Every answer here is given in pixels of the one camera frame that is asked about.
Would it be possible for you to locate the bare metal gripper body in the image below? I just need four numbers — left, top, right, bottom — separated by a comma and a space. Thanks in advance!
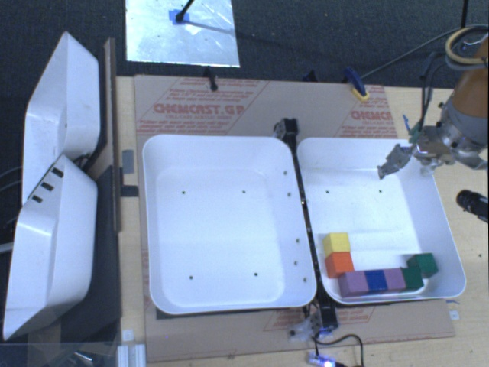
409, 123, 488, 172

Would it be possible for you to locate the blue cube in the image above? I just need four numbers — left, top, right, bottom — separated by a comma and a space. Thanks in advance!
364, 269, 388, 294

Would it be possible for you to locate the yellow cube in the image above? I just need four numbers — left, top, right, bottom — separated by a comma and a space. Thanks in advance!
322, 232, 352, 258

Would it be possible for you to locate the brown cardboard board, red print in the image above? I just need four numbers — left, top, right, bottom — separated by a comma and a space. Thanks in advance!
133, 74, 458, 363

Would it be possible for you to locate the orange cube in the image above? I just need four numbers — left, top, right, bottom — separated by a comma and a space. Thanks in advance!
324, 251, 356, 280

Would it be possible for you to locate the white plastic tray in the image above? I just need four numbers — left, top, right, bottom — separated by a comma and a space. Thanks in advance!
141, 134, 319, 316
296, 137, 468, 306

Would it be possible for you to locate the purple cube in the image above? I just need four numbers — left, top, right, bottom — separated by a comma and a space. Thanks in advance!
382, 267, 406, 293
337, 270, 370, 299

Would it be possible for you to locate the green cube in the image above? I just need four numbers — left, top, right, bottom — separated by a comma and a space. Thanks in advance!
406, 252, 439, 279
400, 266, 425, 291

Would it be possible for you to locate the thin black rod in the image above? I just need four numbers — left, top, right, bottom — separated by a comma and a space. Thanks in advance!
286, 130, 329, 313

